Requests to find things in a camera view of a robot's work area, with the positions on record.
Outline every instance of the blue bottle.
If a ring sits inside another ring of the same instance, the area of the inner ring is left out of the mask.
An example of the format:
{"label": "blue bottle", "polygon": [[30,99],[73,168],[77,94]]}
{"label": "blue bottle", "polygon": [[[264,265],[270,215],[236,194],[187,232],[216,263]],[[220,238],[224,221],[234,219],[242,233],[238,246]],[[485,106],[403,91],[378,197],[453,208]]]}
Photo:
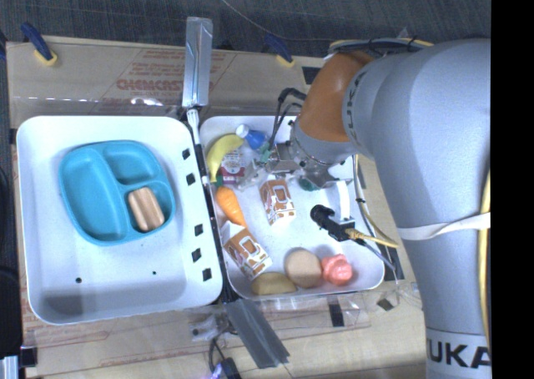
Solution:
{"label": "blue bottle", "polygon": [[267,140],[267,136],[261,131],[250,129],[248,125],[241,124],[235,133],[242,139],[246,139],[249,142],[251,149],[258,150]]}

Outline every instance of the pink toy food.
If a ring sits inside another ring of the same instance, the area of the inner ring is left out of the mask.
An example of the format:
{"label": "pink toy food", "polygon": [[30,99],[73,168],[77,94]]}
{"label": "pink toy food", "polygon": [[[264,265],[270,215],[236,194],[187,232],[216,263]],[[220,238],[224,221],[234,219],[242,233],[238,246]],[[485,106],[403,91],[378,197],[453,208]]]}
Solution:
{"label": "pink toy food", "polygon": [[352,278],[352,266],[345,255],[325,257],[320,263],[323,267],[323,278],[336,286],[343,286]]}

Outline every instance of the brown and white carton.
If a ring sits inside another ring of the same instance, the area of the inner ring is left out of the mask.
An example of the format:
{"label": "brown and white carton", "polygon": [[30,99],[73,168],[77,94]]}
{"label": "brown and white carton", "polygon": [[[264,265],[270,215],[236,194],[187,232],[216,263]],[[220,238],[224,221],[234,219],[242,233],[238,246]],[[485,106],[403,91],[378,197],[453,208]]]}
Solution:
{"label": "brown and white carton", "polygon": [[259,187],[265,213],[270,225],[279,220],[292,220],[296,216],[295,204],[283,179],[266,180]]}
{"label": "brown and white carton", "polygon": [[273,264],[267,252],[247,228],[227,221],[221,232],[224,249],[250,280]]}

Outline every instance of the black floor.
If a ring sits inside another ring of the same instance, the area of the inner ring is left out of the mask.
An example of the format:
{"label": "black floor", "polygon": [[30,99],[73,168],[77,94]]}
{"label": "black floor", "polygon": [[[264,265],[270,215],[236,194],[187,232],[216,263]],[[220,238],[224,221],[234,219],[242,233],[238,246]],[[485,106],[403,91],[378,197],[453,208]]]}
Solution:
{"label": "black floor", "polygon": [[[491,0],[0,0],[0,29],[22,41],[19,26],[42,33],[183,45],[188,16],[211,18],[214,46],[259,52],[271,32],[295,55],[325,55],[330,40],[410,36],[433,43],[491,36]],[[20,345],[13,206],[9,202],[8,89],[0,66],[0,358]]]}

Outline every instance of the white tray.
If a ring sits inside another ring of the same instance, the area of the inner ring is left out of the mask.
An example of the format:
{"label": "white tray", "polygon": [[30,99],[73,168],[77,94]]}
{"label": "white tray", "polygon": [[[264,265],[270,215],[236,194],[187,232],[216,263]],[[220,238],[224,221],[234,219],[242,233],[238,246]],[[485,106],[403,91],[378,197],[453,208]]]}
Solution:
{"label": "white tray", "polygon": [[[289,139],[290,126],[285,119],[277,133],[276,142],[284,142]],[[247,124],[252,129],[271,134],[273,129],[273,117],[268,116],[217,116],[207,119],[200,127],[200,141],[207,152],[211,144],[224,134],[233,133],[240,124]],[[245,142],[241,149],[244,156],[254,156]],[[330,172],[341,179],[352,178],[352,161],[347,160],[344,165],[336,165]],[[326,230],[320,230],[319,226],[310,218],[311,209],[322,204],[330,207],[342,216],[355,218],[356,227],[365,229],[363,218],[360,215],[355,200],[353,185],[341,182],[329,189],[318,191],[304,191],[295,179],[288,180],[288,188],[295,202],[297,216],[289,223],[275,223],[269,225],[263,204],[259,197],[258,188],[253,186],[243,191],[235,189],[239,204],[244,212],[249,230],[265,248],[273,260],[273,265],[268,271],[284,273],[285,255],[293,248],[304,247],[312,251],[320,258],[327,255],[343,253],[356,271],[353,279],[346,286],[334,286],[324,282],[321,286],[312,289],[298,289],[296,293],[274,296],[256,296],[250,289],[250,280],[241,272],[228,253],[224,252],[224,259],[228,269],[229,281],[235,291],[242,297],[252,300],[264,300],[273,298],[286,298],[295,296],[317,296],[344,292],[369,290],[377,287],[384,279],[384,264],[374,254],[353,241],[342,243],[331,238]],[[219,227],[224,223],[224,216],[218,210]]]}
{"label": "white tray", "polygon": [[[75,230],[60,195],[58,166],[75,147],[114,139],[135,140],[152,150],[177,208],[160,232],[103,247]],[[179,121],[41,116],[21,125],[17,148],[28,299],[40,319],[96,321],[208,305],[219,296],[222,275],[194,147]],[[188,184],[188,174],[195,183]],[[195,235],[200,226],[202,233]],[[197,249],[201,256],[193,261]]]}

